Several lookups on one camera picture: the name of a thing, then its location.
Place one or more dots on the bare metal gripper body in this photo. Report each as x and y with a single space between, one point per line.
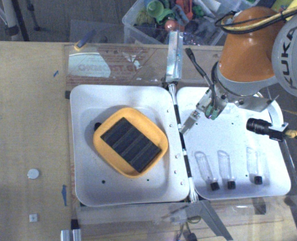
214 100

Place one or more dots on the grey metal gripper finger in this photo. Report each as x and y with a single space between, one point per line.
189 123

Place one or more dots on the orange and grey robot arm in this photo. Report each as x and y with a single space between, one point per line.
248 49

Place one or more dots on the thin black and white rod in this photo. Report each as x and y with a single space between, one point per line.
181 137

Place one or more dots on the white plastic tray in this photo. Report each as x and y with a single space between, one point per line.
98 184
228 134

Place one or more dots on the clear plastic bottle black cap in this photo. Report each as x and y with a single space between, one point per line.
224 164
253 162
204 166

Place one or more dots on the black ribbed square block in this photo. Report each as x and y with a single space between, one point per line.
132 144

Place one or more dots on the yellow divided plate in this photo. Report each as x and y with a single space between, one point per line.
105 144

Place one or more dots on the small black round object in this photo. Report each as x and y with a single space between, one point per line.
97 126

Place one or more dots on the clear plastic bin of toys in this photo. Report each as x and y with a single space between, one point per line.
160 11

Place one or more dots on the small white round disc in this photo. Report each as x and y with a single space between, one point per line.
33 173

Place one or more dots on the small white square piece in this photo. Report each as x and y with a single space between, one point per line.
33 218

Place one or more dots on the black and white tripod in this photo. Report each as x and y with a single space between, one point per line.
11 14

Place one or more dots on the black cylinder on white bracket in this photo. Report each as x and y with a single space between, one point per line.
260 126

